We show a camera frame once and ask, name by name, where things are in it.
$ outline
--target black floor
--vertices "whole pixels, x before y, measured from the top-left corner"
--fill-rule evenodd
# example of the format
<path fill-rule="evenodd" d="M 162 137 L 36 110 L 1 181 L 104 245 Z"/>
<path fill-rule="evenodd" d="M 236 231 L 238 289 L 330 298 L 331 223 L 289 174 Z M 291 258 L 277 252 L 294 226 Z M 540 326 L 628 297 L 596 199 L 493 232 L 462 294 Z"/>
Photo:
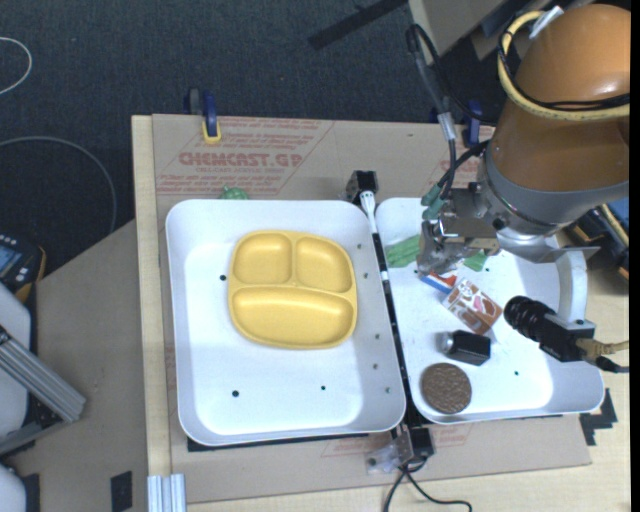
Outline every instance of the black floor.
<path fill-rule="evenodd" d="M 2 145 L 33 136 L 94 156 L 114 184 L 115 226 L 131 220 L 130 118 L 180 113 L 191 86 L 212 90 L 221 115 L 426 122 L 410 23 L 400 0 L 0 0 L 0 37 L 33 55 L 29 77 L 0 94 L 0 229 L 41 244 L 52 272 L 112 228 L 90 156 L 60 141 Z M 462 99 L 499 113 L 495 55 L 478 61 L 463 39 L 443 64 Z M 0 90 L 26 65 L 0 40 Z"/>

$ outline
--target white tray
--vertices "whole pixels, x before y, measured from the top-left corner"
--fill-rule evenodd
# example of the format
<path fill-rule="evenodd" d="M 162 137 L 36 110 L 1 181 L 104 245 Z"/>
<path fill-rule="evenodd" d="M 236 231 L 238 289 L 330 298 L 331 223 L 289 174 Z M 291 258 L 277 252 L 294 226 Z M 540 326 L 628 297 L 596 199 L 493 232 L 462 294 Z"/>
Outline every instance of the white tray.
<path fill-rule="evenodd" d="M 389 199 L 376 211 L 383 245 L 420 233 L 424 207 L 419 199 Z M 449 359 L 437 347 L 439 333 L 469 330 L 442 304 L 446 293 L 416 277 L 416 265 L 389 270 L 411 398 L 420 413 L 436 423 L 545 416 L 586 412 L 604 397 L 600 371 L 585 362 L 560 363 L 538 344 L 513 330 L 503 316 L 486 334 L 492 339 L 491 358 L 481 366 Z M 466 277 L 504 308 L 516 295 L 539 300 L 554 310 L 559 301 L 555 264 L 533 264 L 506 251 L 489 258 L 475 272 L 460 266 Z M 471 403 L 458 414 L 443 414 L 424 400 L 420 376 L 432 364 L 448 362 L 462 368 L 472 387 Z"/>
<path fill-rule="evenodd" d="M 187 200 L 166 220 L 178 413 L 208 446 L 394 428 L 405 395 L 364 213 L 344 201 Z M 358 320 L 341 345 L 286 350 L 243 338 L 227 308 L 236 242 L 262 229 L 342 245 L 356 275 Z"/>

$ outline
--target yellow plate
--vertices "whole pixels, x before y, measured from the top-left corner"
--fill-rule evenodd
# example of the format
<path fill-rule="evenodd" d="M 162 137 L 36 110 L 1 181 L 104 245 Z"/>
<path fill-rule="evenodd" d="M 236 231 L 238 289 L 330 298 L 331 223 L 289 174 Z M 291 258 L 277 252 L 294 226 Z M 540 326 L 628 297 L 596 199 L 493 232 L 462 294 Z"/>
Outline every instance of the yellow plate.
<path fill-rule="evenodd" d="M 235 327 L 266 345 L 329 348 L 351 336 L 356 281 L 336 242 L 297 231 L 255 231 L 231 257 L 228 304 Z"/>

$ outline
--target snack package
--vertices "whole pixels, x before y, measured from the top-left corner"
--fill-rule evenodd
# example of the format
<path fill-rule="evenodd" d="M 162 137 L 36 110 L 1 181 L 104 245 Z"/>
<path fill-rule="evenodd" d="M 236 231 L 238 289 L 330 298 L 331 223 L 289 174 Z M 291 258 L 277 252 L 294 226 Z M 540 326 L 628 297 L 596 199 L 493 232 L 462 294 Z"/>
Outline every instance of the snack package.
<path fill-rule="evenodd" d="M 484 334 L 502 314 L 502 308 L 468 279 L 461 279 L 443 305 L 476 334 Z"/>

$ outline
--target round brown object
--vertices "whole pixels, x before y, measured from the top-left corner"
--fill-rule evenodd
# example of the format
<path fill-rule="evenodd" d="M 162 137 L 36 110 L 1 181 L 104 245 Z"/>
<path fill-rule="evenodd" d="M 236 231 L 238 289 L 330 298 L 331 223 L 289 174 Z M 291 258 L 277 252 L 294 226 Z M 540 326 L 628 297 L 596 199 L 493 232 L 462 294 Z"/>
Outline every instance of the round brown object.
<path fill-rule="evenodd" d="M 471 382 L 467 374 L 450 363 L 428 366 L 420 379 L 425 401 L 437 411 L 455 414 L 471 402 Z"/>

